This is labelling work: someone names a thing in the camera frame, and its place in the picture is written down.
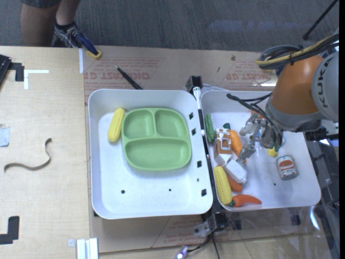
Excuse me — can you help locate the black block with thin wires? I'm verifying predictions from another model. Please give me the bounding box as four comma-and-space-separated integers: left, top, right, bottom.
185, 75, 203, 92
201, 212, 230, 232

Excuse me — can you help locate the thin black and white rod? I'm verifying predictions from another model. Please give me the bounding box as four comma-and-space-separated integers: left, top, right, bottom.
192, 86, 218, 213

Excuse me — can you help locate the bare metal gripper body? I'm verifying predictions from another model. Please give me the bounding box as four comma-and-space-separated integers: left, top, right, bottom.
252, 117, 284, 148

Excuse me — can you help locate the grey curled strip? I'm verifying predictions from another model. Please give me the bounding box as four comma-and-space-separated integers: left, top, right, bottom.
3, 138, 53, 173

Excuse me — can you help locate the brown cardboard board red print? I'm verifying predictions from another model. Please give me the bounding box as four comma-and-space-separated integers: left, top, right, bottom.
82, 45, 320, 254

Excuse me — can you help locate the thin black pen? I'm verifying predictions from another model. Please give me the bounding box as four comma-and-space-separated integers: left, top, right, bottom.
114, 64, 143, 91

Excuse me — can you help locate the orange pepper with green stem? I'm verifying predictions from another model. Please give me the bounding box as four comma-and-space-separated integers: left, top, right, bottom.
229, 194, 263, 208

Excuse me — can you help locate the orange carrot with green top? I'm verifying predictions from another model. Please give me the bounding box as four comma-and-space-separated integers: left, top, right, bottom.
223, 122, 244, 158

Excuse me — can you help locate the orange and white carton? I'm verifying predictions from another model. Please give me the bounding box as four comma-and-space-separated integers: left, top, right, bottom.
213, 128, 234, 156

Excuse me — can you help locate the red and white can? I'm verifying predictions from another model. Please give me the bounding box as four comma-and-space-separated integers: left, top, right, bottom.
275, 155, 299, 181

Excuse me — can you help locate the person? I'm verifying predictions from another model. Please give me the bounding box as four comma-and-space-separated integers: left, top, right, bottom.
18, 0, 89, 49

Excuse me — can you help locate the green toy vegetable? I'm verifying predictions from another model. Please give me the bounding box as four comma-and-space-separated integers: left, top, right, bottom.
203, 113, 216, 144

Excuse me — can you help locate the white plastic bottle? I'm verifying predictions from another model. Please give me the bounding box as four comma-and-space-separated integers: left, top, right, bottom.
214, 153, 248, 185

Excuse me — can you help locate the yellow corn cob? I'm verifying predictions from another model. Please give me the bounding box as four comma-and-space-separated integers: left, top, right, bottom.
213, 165, 233, 206
107, 107, 126, 143

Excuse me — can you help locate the green divided plate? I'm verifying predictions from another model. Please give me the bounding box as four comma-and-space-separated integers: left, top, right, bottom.
121, 107, 193, 172

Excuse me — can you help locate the white plastic tray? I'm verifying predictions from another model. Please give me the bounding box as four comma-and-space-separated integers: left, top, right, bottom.
88, 88, 214, 220
200, 90, 322, 213

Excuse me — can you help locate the small orange carrot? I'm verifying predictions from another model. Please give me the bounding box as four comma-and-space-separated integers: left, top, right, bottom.
226, 174, 244, 193

